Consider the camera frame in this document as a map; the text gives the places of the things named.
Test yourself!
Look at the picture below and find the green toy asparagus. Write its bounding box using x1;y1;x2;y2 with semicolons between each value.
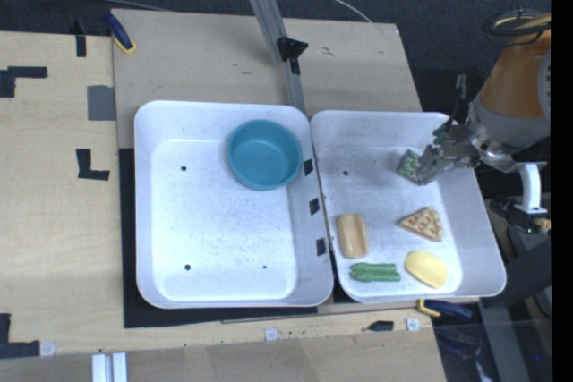
348;261;402;284

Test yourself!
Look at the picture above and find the tan toy bread bun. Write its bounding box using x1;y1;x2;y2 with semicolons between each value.
335;213;371;260

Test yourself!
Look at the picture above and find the black cylinder on white bracket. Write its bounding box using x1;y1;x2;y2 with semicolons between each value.
487;161;551;234

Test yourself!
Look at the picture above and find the toy pizza slice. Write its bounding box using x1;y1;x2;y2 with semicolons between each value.
396;205;445;243

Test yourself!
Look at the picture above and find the yellow oval toy food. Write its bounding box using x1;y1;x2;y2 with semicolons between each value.
403;250;449;290

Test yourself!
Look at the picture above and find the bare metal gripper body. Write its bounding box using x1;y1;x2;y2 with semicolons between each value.
440;124;523;174

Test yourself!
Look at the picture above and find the blue bowl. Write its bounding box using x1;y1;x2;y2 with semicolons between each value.
226;119;304;192

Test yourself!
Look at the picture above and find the green and grey small can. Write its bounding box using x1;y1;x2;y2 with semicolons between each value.
396;149;424;183

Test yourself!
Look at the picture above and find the white plastic tray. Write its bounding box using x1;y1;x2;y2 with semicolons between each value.
133;99;336;310
309;109;509;305

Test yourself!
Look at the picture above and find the pale wood board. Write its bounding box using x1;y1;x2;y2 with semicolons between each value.
110;8;451;325

